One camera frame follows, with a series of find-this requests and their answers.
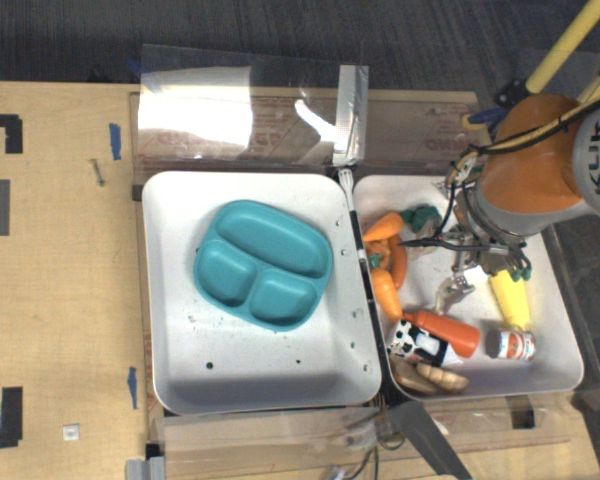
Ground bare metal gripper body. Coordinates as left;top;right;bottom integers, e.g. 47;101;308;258
453;187;527;275

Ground orange bottle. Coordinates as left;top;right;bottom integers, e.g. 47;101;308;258
402;309;482;359

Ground yellow bottle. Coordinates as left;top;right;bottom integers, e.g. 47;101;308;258
487;269;533;332

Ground orange carrot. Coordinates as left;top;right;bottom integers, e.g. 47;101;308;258
362;211;406;243
386;234;409;291
367;253;404;323

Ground black and white carton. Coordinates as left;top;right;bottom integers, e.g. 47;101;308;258
386;319;464;368

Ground green broccoli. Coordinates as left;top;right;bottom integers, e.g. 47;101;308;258
399;205;444;235

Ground small white and orange can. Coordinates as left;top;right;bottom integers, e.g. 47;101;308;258
484;328;537;363

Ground beige ridged bread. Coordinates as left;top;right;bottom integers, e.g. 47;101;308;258
416;362;470;395

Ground brown bread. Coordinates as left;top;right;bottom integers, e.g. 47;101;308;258
391;357;439;396

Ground white plastic tray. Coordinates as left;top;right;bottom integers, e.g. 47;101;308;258
352;174;585;402
141;170;383;416

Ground teal divided plate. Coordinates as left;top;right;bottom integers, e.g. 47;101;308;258
192;199;335;333

